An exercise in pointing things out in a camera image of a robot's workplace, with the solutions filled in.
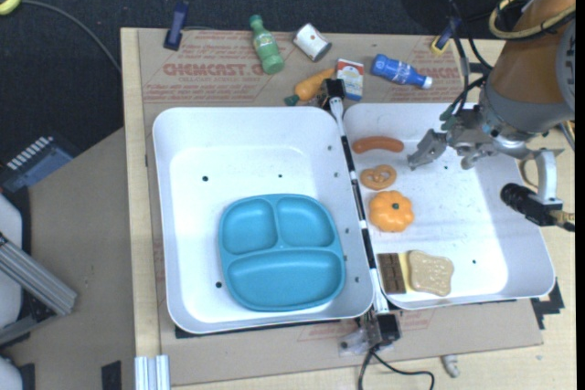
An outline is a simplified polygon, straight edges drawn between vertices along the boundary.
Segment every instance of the wooden table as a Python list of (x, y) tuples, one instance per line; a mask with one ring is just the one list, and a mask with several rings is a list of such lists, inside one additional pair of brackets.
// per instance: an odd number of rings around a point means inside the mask
[[(476, 42), (484, 57), (495, 63), (502, 42), (482, 40)], [(135, 353), (154, 357), (161, 354), (161, 338), (157, 315), (157, 298), (154, 286), (154, 254), (149, 206), (147, 169), (144, 164), (144, 108), (138, 32), (133, 28), (122, 30), (122, 69), (126, 155), (128, 165), (130, 232), (133, 270), (133, 307)], [(560, 132), (553, 131), (545, 142), (535, 142), (549, 148), (567, 149), (558, 157), (558, 197), (565, 201), (568, 211), (575, 210), (574, 153)], [(461, 374), (448, 376), (438, 358), (403, 362), (396, 366), (403, 370), (428, 370), (435, 374), (435, 388), (469, 389), (481, 385), (485, 388), (576, 388), (576, 304), (575, 304), (575, 237), (559, 228), (547, 227), (543, 234), (555, 266), (558, 284), (565, 308), (558, 315), (546, 316), (543, 331), (544, 344), (522, 349), (490, 353), (470, 353), (459, 356)], [(359, 368), (355, 366), (316, 372), (298, 372), (234, 382), (217, 382), (181, 388), (238, 388), (297, 389), (297, 388), (355, 388)], [(393, 374), (381, 365), (370, 365), (365, 388), (422, 389), (429, 387), (426, 376)]]

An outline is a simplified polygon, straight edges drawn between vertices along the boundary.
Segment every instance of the yellow object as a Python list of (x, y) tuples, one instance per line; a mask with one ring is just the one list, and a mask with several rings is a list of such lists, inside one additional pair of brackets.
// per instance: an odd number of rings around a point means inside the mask
[(440, 36), (436, 36), (432, 42), (431, 45), (429, 46), (429, 49), (431, 50), (431, 52), (435, 55), (435, 56), (440, 56), (443, 52), (445, 52), (445, 49), (447, 48), (447, 46), (449, 45), (449, 43), (445, 43), (443, 44), (442, 47), (437, 46), (439, 44), (439, 39), (441, 39)]
[(364, 169), (359, 175), (359, 181), (368, 189), (382, 190), (394, 184), (396, 176), (396, 169), (389, 164), (381, 164), (375, 168)]
[(299, 100), (307, 101), (317, 94), (323, 80), (332, 77), (334, 73), (335, 69), (325, 69), (319, 73), (315, 73), (308, 79), (297, 83), (294, 87), (294, 93), (299, 97)]
[(386, 232), (402, 232), (414, 221), (411, 201), (397, 190), (378, 193), (369, 210), (370, 221)]
[(0, 4), (0, 15), (8, 15), (20, 5), (21, 0), (5, 0)]
[[(519, 24), (516, 25), (514, 31), (503, 31), (496, 25), (496, 20), (500, 13), (503, 12), (509, 5), (513, 4), (518, 0), (502, 0), (494, 9), (489, 19), (489, 28), (494, 36), (500, 39), (508, 40), (519, 40), (538, 35), (544, 31), (554, 27), (559, 22), (567, 19), (569, 16), (575, 14), (577, 8), (576, 0), (542, 0), (542, 4), (539, 6), (537, 15), (544, 16), (539, 18), (539, 22), (536, 24), (526, 24), (530, 20), (525, 19), (525, 24), (518, 28)], [(564, 8), (560, 11), (554, 11), (552, 5), (564, 5)]]

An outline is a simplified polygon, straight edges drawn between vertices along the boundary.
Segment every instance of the blue divided plate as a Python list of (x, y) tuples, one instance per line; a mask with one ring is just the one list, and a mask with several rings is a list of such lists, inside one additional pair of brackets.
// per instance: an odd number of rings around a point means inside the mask
[(259, 195), (228, 206), (219, 253), (231, 295), (254, 311), (316, 307), (346, 282), (333, 218), (306, 195)]

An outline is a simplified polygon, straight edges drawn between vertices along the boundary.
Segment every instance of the black cable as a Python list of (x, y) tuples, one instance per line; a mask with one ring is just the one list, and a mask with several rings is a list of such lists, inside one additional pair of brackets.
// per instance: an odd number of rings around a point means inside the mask
[(373, 347), (373, 348), (370, 348), (369, 351), (367, 352), (366, 357), (364, 358), (364, 362), (362, 363), (362, 367), (359, 370), (359, 377), (357, 378), (357, 390), (364, 390), (364, 376), (366, 374), (367, 366), (369, 365), (370, 361), (372, 360), (372, 357), (375, 357), (381, 364), (383, 364), (390, 371), (392, 371), (392, 372), (394, 372), (396, 374), (401, 374), (401, 375), (428, 375), (431, 378), (431, 386), (429, 387), (429, 390), (432, 390), (434, 388), (434, 386), (435, 386), (435, 376), (433, 375), (432, 372), (429, 372), (429, 371), (413, 371), (413, 372), (401, 371), (401, 370), (397, 369), (396, 367), (388, 364), (382, 358), (380, 358), (376, 354), (376, 347)]
[(376, 352), (372, 351), (372, 355), (378, 359), (378, 361), (383, 364), (385, 367), (387, 367), (390, 371), (395, 372), (397, 374), (402, 374), (402, 375), (428, 375), (431, 378), (431, 386), (429, 387), (429, 390), (432, 390), (435, 386), (435, 376), (433, 375), (432, 372), (429, 371), (400, 371), (399, 369), (397, 369), (396, 367), (393, 367), (392, 365), (388, 364), (386, 361), (384, 361), (382, 358), (380, 358)]
[[(483, 75), (480, 79), (477, 79), (476, 81), (472, 81), (469, 84), (469, 86), (467, 87), (467, 91), (472, 90), (475, 87), (482, 86), (486, 80), (487, 80), (487, 77), (485, 75)], [(457, 98), (455, 98), (455, 100), (452, 103), (452, 107), (455, 107), (457, 105), (457, 103), (462, 99), (464, 94), (465, 94), (465, 90), (462, 91)]]
[(122, 75), (122, 68), (120, 67), (120, 65), (118, 64), (116, 59), (113, 57), (112, 53), (108, 50), (108, 48), (105, 47), (105, 45), (100, 41), (100, 39), (97, 36), (95, 36), (93, 31), (91, 31), (87, 26), (85, 26), (83, 23), (81, 23), (75, 16), (72, 16), (72, 15), (68, 14), (66, 11), (61, 10), (60, 8), (57, 8), (53, 5), (45, 4), (44, 2), (38, 2), (36, 0), (22, 0), (21, 4), (34, 5), (34, 6), (46, 8), (47, 10), (51, 10), (53, 12), (56, 12), (62, 16), (65, 16), (67, 19), (71, 20), (73, 23), (75, 23), (77, 26), (79, 26), (83, 31), (85, 31), (88, 35), (90, 35), (91, 39), (93, 39), (96, 42), (96, 44), (100, 47), (100, 49), (103, 51), (103, 53), (106, 55), (106, 57), (114, 65), (116, 70), (118, 70), (118, 73), (120, 73)]
[(359, 370), (359, 377), (357, 378), (357, 390), (364, 390), (364, 375), (366, 374), (367, 365), (372, 360), (372, 356), (374, 355), (374, 348), (370, 349), (367, 354), (364, 362), (362, 363), (362, 368)]
[(467, 56), (465, 54), (465, 49), (463, 49), (463, 45), (461, 43), (459, 35), (457, 34), (457, 28), (455, 27), (453, 18), (451, 18), (450, 22), (451, 22), (451, 26), (452, 26), (452, 30), (453, 30), (453, 40), (455, 42), (455, 46), (457, 47), (457, 52), (459, 53), (459, 57), (460, 58), (467, 58)]
[(567, 124), (566, 123), (560, 123), (558, 125), (558, 127), (560, 128), (560, 131), (563, 133), (563, 135), (565, 136), (565, 139), (567, 140), (567, 143), (570, 146), (570, 149), (575, 152), (575, 139), (574, 139), (574, 135), (571, 135), (569, 133), (569, 130), (567, 128)]
[(486, 67), (488, 70), (491, 70), (493, 67), (487, 62), (487, 60), (485, 60), (482, 57), (482, 55), (479, 53), (479, 50), (477, 50), (477, 47), (475, 46), (475, 42), (473, 41), (473, 37), (469, 32), (469, 28), (467, 27), (467, 21), (465, 20), (465, 18), (463, 18), (463, 15), (461, 15), (459, 7), (457, 6), (457, 4), (455, 4), (455, 2), (453, 0), (450, 0), (449, 3), (450, 3), (450, 6), (451, 6), (453, 12), (457, 15), (458, 18), (461, 18), (461, 26), (463, 29), (463, 35), (467, 37), (467, 40), (469, 41), (469, 46), (471, 47), (473, 54), (475, 55), (477, 60), (479, 60), (480, 63), (484, 67)]
[(468, 16), (467, 18), (465, 18), (465, 21), (467, 23), (474, 23), (476, 21), (480, 21), (480, 20), (484, 20), (486, 18), (489, 18), (489, 16), (492, 14), (492, 11), (488, 11), (488, 12), (482, 12), (479, 14), (474, 14), (471, 16)]
[(455, 42), (455, 46), (457, 47), (457, 51), (459, 52), (460, 59), (463, 60), (462, 69), (463, 71), (463, 91), (459, 95), (459, 107), (455, 112), (455, 115), (459, 114), (463, 110), (463, 106), (467, 101), (467, 91), (469, 91), (469, 61), (467, 60), (467, 56), (465, 55), (465, 50), (463, 49), (463, 45), (461, 44), (461, 40), (459, 39), (459, 35), (457, 34), (456, 28), (453, 29), (453, 41)]

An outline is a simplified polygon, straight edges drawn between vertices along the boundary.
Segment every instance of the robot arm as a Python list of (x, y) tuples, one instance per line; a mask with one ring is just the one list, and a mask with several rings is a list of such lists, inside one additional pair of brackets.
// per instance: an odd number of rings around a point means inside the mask
[(504, 0), (492, 13), (490, 29), (506, 43), (487, 79), (468, 87), (481, 87), (478, 103), (457, 111), (451, 106), (441, 116), (445, 132), (429, 130), (408, 161), (414, 170), (447, 147), (462, 157), (463, 169), (497, 153), (534, 159), (538, 192), (507, 186), (502, 199), (540, 226), (551, 226), (558, 224), (554, 215), (562, 208), (556, 198), (558, 152), (532, 151), (527, 142), (575, 119), (576, 0), (530, 0), (514, 30), (502, 31), (497, 17), (514, 1)]

